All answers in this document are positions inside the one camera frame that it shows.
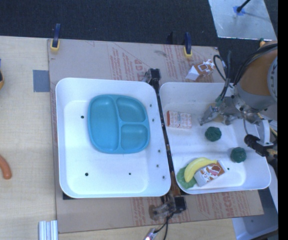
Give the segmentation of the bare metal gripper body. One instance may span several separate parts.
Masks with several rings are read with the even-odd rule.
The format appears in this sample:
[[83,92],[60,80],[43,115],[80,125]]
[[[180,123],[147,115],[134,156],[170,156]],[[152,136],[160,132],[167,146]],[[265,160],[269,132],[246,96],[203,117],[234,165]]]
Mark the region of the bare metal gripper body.
[[238,119],[243,119],[251,124],[259,124],[262,120],[258,115],[259,111],[247,105],[239,96],[231,95],[225,97],[218,97],[215,103],[219,107],[219,115],[234,115]]

